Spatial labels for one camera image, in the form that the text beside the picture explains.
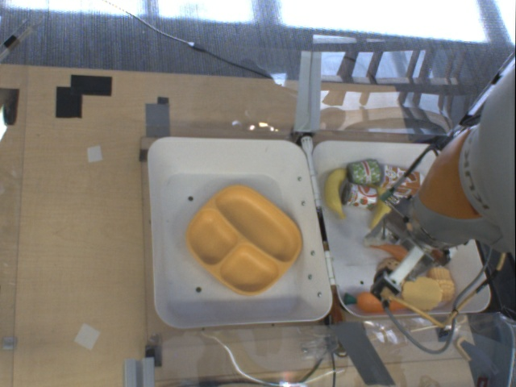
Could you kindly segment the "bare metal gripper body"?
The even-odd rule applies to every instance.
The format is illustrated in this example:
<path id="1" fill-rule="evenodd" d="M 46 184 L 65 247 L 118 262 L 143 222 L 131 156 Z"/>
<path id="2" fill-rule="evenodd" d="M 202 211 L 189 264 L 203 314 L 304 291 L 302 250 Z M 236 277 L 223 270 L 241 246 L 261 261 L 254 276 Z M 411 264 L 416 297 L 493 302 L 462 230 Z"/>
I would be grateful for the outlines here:
<path id="1" fill-rule="evenodd" d="M 383 239 L 387 243 L 398 244 L 408 251 L 419 249 L 433 257 L 443 257 L 448 246 L 432 238 L 424 229 L 409 217 L 408 206 L 394 206 L 383 218 Z"/>

